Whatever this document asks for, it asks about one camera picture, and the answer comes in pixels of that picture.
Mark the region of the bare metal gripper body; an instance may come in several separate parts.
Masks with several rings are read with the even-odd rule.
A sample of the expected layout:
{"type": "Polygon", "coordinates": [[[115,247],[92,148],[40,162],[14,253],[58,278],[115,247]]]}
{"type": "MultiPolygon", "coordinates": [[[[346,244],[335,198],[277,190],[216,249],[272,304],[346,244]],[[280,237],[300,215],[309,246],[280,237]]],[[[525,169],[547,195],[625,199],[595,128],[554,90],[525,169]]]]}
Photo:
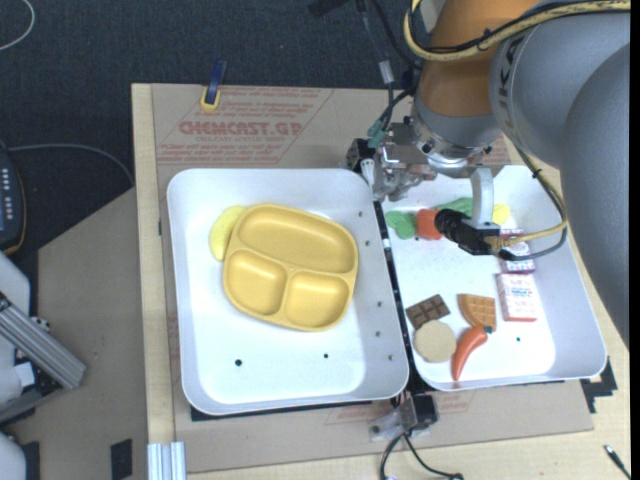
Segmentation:
{"type": "Polygon", "coordinates": [[[433,178],[468,178],[491,153],[491,145],[456,145],[419,122],[392,123],[377,148],[383,168],[433,178]]]}

